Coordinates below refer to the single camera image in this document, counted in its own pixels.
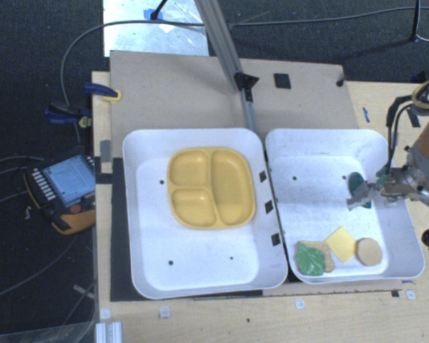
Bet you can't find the white plastic tray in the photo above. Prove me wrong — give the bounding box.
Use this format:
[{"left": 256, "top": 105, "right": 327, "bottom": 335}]
[
  {"left": 122, "top": 127, "right": 290, "bottom": 300},
  {"left": 264, "top": 127, "right": 426, "bottom": 286}
]

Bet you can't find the green lettuce leaf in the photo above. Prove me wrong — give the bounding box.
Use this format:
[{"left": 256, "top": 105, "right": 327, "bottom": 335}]
[{"left": 296, "top": 244, "right": 327, "bottom": 277}]

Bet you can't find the yellow cheese slice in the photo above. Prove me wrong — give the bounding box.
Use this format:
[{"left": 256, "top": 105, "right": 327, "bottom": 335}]
[{"left": 324, "top": 226, "right": 358, "bottom": 264}]

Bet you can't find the brown cardboard board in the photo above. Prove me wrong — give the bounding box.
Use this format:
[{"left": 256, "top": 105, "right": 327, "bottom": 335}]
[{"left": 109, "top": 49, "right": 404, "bottom": 298}]

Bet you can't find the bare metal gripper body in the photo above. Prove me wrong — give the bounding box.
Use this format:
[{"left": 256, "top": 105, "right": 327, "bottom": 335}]
[{"left": 373, "top": 167, "right": 429, "bottom": 213}]

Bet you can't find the round tan biscuit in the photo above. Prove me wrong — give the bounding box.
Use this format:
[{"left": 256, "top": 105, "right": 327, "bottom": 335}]
[{"left": 355, "top": 237, "right": 384, "bottom": 267}]

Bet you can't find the brown bread slice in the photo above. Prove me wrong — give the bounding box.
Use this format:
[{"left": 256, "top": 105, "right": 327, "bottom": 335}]
[{"left": 295, "top": 240, "right": 337, "bottom": 274}]

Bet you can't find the yellow divided plate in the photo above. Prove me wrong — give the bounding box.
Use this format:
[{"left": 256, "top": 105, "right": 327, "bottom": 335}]
[{"left": 167, "top": 146, "right": 257, "bottom": 232}]

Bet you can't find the dark green oval toy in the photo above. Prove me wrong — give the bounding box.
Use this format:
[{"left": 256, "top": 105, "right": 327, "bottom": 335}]
[{"left": 347, "top": 171, "right": 373, "bottom": 209}]

